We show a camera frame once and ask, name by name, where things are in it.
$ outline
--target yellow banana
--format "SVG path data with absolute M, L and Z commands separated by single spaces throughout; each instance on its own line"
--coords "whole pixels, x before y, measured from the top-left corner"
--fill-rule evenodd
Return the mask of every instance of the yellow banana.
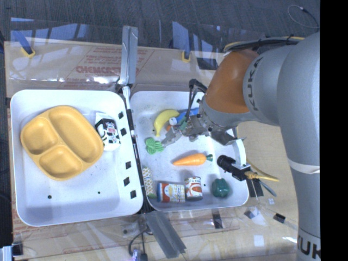
M 159 136 L 160 130 L 163 128 L 164 124 L 169 121 L 172 117 L 179 116 L 179 112 L 175 109 L 166 109 L 162 111 L 155 119 L 153 126 L 156 130 L 156 136 Z

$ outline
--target orange divided plate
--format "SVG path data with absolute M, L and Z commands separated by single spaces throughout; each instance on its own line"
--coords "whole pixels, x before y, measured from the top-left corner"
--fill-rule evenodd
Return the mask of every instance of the orange divided plate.
M 75 177 L 97 162 L 104 144 L 90 122 L 74 107 L 53 107 L 29 121 L 21 143 L 49 178 Z

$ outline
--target gray carpet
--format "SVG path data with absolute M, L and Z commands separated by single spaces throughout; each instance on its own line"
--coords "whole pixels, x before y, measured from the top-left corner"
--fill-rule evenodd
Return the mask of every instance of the gray carpet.
M 307 12 L 291 7 L 289 16 L 290 5 L 304 7 Z M 201 31 L 196 25 L 306 37 L 318 31 L 315 20 L 320 24 L 320 0 L 0 0 L 0 31 L 6 40 L 11 36 L 11 17 L 104 28 L 135 26 L 139 28 L 139 45 L 151 47 L 170 47 L 172 22 L 178 22 L 191 26 L 201 39 L 220 49 L 224 41 L 213 39 L 208 30 Z M 107 30 L 96 30 L 91 37 L 111 44 L 119 44 L 121 39 Z M 12 242 L 3 56 L 0 54 L 0 247 Z

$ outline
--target red and white can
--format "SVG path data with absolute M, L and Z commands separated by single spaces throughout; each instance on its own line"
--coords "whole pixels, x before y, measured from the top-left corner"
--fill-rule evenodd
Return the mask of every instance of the red and white can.
M 187 201 L 203 199 L 201 177 L 195 176 L 185 179 L 185 195 Z

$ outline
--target orange carrot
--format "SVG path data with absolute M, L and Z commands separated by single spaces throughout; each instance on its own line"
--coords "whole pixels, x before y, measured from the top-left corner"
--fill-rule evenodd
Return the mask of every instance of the orange carrot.
M 202 153 L 191 154 L 187 157 L 174 161 L 173 165 L 201 165 L 205 163 L 206 160 L 212 161 L 213 155 L 209 154 L 206 156 Z

